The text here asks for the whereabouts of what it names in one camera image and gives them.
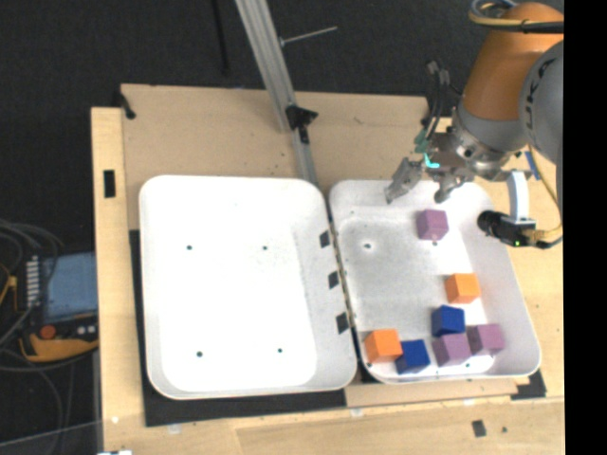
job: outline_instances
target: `black mat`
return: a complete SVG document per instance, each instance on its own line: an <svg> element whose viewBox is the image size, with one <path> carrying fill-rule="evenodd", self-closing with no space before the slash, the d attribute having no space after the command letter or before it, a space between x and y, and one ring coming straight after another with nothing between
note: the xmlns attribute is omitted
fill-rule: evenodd
<svg viewBox="0 0 607 455"><path fill-rule="evenodd" d="M145 424L148 427L170 425L173 423L189 423L217 418L327 410L343 408L346 406L345 393L343 390L183 401L167 398L156 391L148 378L145 362L139 231L130 231L129 239L131 243L133 287L137 309Z"/></svg>

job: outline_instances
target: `white tray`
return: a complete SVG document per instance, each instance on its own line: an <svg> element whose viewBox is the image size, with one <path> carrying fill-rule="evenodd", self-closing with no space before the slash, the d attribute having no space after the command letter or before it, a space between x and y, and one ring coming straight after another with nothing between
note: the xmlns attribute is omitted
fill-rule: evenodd
<svg viewBox="0 0 607 455"><path fill-rule="evenodd" d="M174 399L340 389L357 358L320 191L158 176L139 195L150 381Z"/></svg>
<svg viewBox="0 0 607 455"><path fill-rule="evenodd" d="M398 374L394 362L369 364L384 383L431 379L519 376L535 372L541 351L506 246L486 237L478 215L493 209L486 193L468 183L435 204L438 185L420 181L386 205L387 181L352 180L330 192L340 262L350 298L359 344L369 332L396 328L401 340L422 338L431 365L419 373ZM440 241L418 239L416 215L424 209L447 213L449 232ZM459 366L438 367L432 351L432 310L449 304L444 280L452 273L476 273L480 299L463 308L466 324L499 323L506 347L496 356L477 355Z"/></svg>

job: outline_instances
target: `blue cube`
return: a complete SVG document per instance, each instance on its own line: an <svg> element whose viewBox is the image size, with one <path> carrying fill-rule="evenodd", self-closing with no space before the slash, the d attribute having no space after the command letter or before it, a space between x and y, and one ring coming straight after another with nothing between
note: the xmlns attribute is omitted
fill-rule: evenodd
<svg viewBox="0 0 607 455"><path fill-rule="evenodd" d="M402 356L395 361L396 371L399 374L418 373L430 366L430 356L423 339L405 340L400 342L400 345L402 346Z"/></svg>
<svg viewBox="0 0 607 455"><path fill-rule="evenodd" d="M441 337L445 334L466 332L464 310L449 305L441 305L432 312L432 335Z"/></svg>

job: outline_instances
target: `orange cube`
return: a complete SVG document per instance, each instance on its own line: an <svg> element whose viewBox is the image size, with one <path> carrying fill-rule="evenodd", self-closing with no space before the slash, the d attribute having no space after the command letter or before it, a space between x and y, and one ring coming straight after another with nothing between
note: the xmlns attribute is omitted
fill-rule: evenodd
<svg viewBox="0 0 607 455"><path fill-rule="evenodd" d="M454 273L445 280L449 303L471 303L481 296L476 273Z"/></svg>
<svg viewBox="0 0 607 455"><path fill-rule="evenodd" d="M374 330L364 339L369 362L392 362L402 356L396 329Z"/></svg>

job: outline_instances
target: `purple cube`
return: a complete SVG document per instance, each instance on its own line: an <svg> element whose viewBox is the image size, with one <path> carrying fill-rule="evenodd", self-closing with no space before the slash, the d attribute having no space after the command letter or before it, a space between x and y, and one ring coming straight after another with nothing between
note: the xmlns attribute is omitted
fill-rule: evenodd
<svg viewBox="0 0 607 455"><path fill-rule="evenodd" d="M416 219L419 239L438 241L449 231L447 213L443 210L426 209Z"/></svg>
<svg viewBox="0 0 607 455"><path fill-rule="evenodd" d="M472 356L465 333L446 334L432 343L432 349L441 367L461 364Z"/></svg>
<svg viewBox="0 0 607 455"><path fill-rule="evenodd" d="M502 328L497 323L469 327L467 335L470 350L474 355L495 355L506 346Z"/></svg>

